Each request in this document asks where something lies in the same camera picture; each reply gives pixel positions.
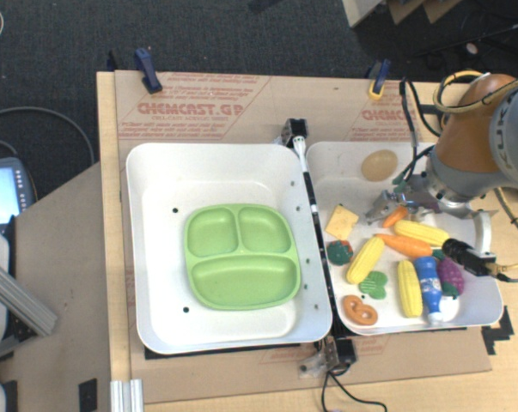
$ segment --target yellow corn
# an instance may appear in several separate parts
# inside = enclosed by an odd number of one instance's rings
[[[384,247],[385,242],[381,238],[368,239],[352,260],[352,264],[346,272],[346,280],[350,284],[362,282],[379,261]]]
[[[398,263],[399,300],[407,318],[416,318],[423,312],[423,296],[417,272],[411,261]]]
[[[439,227],[432,227],[409,220],[397,221],[396,224],[394,224],[394,232],[397,235],[421,239],[437,247],[442,246],[446,239],[449,238],[449,233]]]

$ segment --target blue bottle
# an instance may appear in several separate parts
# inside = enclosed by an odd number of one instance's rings
[[[442,285],[436,273],[436,259],[434,257],[419,257],[413,265],[421,284],[423,303],[429,310],[429,322],[439,324],[442,321],[442,313],[440,312]]]

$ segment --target table surface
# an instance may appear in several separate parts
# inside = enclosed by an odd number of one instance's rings
[[[434,83],[417,84],[419,95],[431,93]],[[107,304],[112,380],[131,379],[131,356],[125,292],[122,209],[119,201],[119,153],[117,138],[114,73],[97,74],[98,117],[101,140],[102,199],[107,268]],[[518,215],[518,192],[510,191],[508,200]],[[509,225],[504,212],[492,218],[493,247],[500,264],[518,263],[518,231]],[[490,356],[492,370],[487,373],[444,376],[352,385],[350,393],[358,398],[384,402],[388,410],[461,411],[463,408],[483,411],[518,411],[518,283],[500,285],[505,306],[514,329],[508,341],[496,342],[496,355]],[[237,397],[218,397],[184,402],[146,405],[146,411],[287,411],[322,410],[321,389],[266,392]],[[380,410],[350,400],[330,383],[326,390],[330,410]]]

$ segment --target orange carrot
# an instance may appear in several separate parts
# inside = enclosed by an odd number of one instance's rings
[[[399,251],[410,258],[431,257],[432,247],[420,239],[405,237],[403,235],[389,235],[387,233],[376,233],[388,247]]]
[[[388,227],[394,226],[396,221],[400,221],[402,218],[407,216],[407,207],[398,206],[393,212],[385,218],[385,221],[382,222],[382,226],[386,229]]]

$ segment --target gray floor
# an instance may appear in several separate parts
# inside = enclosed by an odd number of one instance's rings
[[[518,76],[518,56],[485,43],[474,59],[455,48],[413,57],[512,26],[518,0],[465,0],[434,24],[418,9],[398,26],[380,6],[355,28],[341,0],[0,0],[0,10],[0,110],[60,112],[95,152],[95,73],[107,70],[111,50],[123,69],[149,47],[158,70],[360,78],[389,58],[393,79],[440,81],[469,67]],[[518,48],[518,29],[495,39]],[[50,114],[0,116],[0,139],[18,150],[40,197],[89,164],[75,128]]]

